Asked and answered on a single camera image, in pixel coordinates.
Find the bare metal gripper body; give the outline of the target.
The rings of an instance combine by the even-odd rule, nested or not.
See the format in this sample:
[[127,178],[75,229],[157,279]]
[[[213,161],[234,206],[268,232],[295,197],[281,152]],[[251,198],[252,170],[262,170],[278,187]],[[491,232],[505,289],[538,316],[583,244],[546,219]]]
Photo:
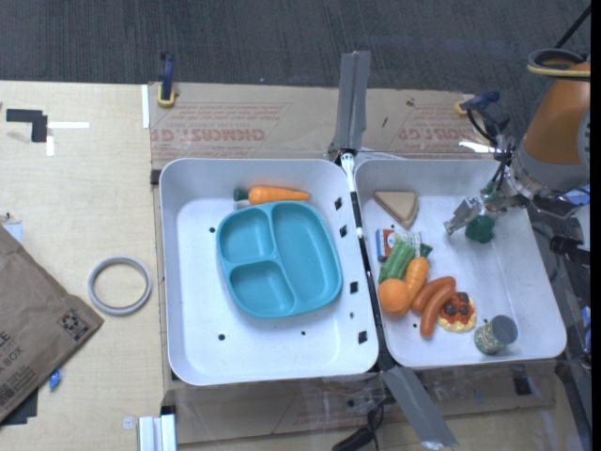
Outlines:
[[492,178],[481,189],[481,201],[489,213],[504,213],[510,208],[528,207],[546,187],[521,163],[500,163]]

